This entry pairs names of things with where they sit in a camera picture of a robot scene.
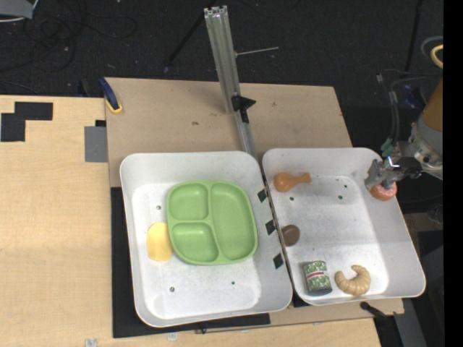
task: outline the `croissant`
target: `croissant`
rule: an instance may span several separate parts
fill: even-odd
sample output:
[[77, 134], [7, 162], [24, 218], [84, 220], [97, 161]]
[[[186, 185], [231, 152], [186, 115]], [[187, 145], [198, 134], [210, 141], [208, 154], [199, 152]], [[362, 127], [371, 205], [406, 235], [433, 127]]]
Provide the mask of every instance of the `croissant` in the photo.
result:
[[353, 296], [359, 296], [365, 294], [370, 289], [371, 277], [367, 269], [360, 265], [353, 265], [353, 271], [357, 273], [357, 276], [353, 279], [346, 279], [342, 271], [338, 271], [334, 280], [344, 293], [351, 294]]

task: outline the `green plate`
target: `green plate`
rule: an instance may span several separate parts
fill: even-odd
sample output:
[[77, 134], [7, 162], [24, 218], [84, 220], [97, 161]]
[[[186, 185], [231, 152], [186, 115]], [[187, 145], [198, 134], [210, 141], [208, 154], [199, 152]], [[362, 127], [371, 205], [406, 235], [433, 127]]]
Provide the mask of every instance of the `green plate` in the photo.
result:
[[228, 181], [189, 181], [167, 194], [172, 246], [185, 262], [224, 265], [251, 257], [258, 247], [246, 192]]

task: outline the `table surface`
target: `table surface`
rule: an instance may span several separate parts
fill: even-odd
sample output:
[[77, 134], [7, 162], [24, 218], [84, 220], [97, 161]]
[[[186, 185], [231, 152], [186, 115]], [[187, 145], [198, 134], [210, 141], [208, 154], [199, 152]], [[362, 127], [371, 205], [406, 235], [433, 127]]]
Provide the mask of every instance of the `table surface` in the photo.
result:
[[[109, 193], [110, 187], [118, 186], [114, 166], [132, 150], [127, 147], [130, 142], [115, 142], [120, 141], [117, 133], [124, 132], [121, 125], [129, 125], [132, 133], [128, 137], [125, 134], [125, 140], [131, 140], [132, 145], [139, 143], [135, 136], [137, 127], [131, 126], [132, 121], [122, 122], [122, 119], [129, 118], [132, 101], [146, 101], [148, 97], [153, 100], [153, 107], [157, 106], [156, 99], [163, 98], [171, 100], [170, 106], [164, 104], [167, 108], [163, 116], [156, 116], [157, 119], [151, 122], [153, 138], [145, 137], [148, 144], [152, 139], [158, 140], [159, 143], [154, 143], [157, 149], [141, 143], [133, 150], [169, 151], [174, 148], [170, 151], [191, 151], [207, 147], [209, 150], [236, 150], [240, 148], [239, 139], [230, 131], [236, 131], [233, 122], [228, 121], [228, 126], [218, 122], [218, 119], [229, 116], [221, 113], [221, 93], [216, 83], [108, 80], [124, 106], [124, 113], [118, 115], [119, 118], [107, 112], [102, 98], [0, 97], [0, 113], [13, 113], [15, 101], [54, 104], [52, 121], [26, 121], [24, 142], [0, 142], [2, 346], [84, 346], [86, 338], [96, 338], [98, 346], [163, 346], [170, 343], [166, 335], [112, 338]], [[199, 107], [202, 109], [200, 113], [182, 113], [179, 119], [184, 121], [178, 121], [177, 129], [189, 128], [169, 132], [163, 119], [170, 119], [172, 110], [179, 110], [173, 106], [175, 100], [172, 98], [180, 99], [188, 93], [197, 99], [214, 99], [210, 104], [213, 108]], [[257, 101], [259, 96], [264, 97], [260, 103], [267, 104], [267, 107], [255, 106], [249, 111], [259, 155], [272, 147], [285, 146], [285, 132], [289, 137], [302, 135], [292, 138], [289, 147], [351, 146], [331, 87], [242, 84], [242, 94]], [[284, 121], [295, 109], [302, 114], [299, 126]], [[151, 111], [153, 109], [148, 107], [142, 113]], [[140, 117], [145, 121], [151, 119]], [[94, 126], [95, 120], [106, 118], [109, 163], [85, 162], [84, 127]], [[307, 124], [311, 132], [301, 132]], [[218, 130], [229, 138], [216, 137]], [[190, 144], [179, 142], [182, 132], [188, 133]], [[206, 137], [210, 136], [208, 140], [215, 140], [222, 149], [205, 139], [196, 144], [196, 132], [204, 132]], [[403, 312], [400, 299], [375, 300], [371, 304], [386, 314]], [[246, 333], [231, 330], [224, 333], [213, 330], [205, 335], [182, 332], [177, 335], [177, 343], [181, 346], [230, 346], [237, 343], [306, 346], [309, 338], [312, 346], [380, 345], [371, 315], [355, 303], [289, 307], [271, 314], [271, 321], [271, 326], [251, 328]]]

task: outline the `green can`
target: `green can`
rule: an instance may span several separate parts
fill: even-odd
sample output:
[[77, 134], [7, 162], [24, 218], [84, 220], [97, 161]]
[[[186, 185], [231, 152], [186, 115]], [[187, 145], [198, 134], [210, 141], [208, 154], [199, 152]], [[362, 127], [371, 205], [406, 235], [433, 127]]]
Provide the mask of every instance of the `green can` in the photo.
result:
[[324, 296], [333, 291], [325, 261], [312, 261], [302, 264], [309, 296]]

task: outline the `gray tape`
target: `gray tape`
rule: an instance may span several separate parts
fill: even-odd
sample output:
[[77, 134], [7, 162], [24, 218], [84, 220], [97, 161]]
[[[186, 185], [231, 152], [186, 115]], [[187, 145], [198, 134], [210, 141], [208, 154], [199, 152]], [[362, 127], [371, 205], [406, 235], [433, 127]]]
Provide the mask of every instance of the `gray tape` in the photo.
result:
[[34, 6], [27, 0], [0, 0], [0, 14], [13, 17], [26, 17], [30, 20], [33, 16]]
[[85, 162], [108, 162], [108, 141], [105, 127], [85, 127]]

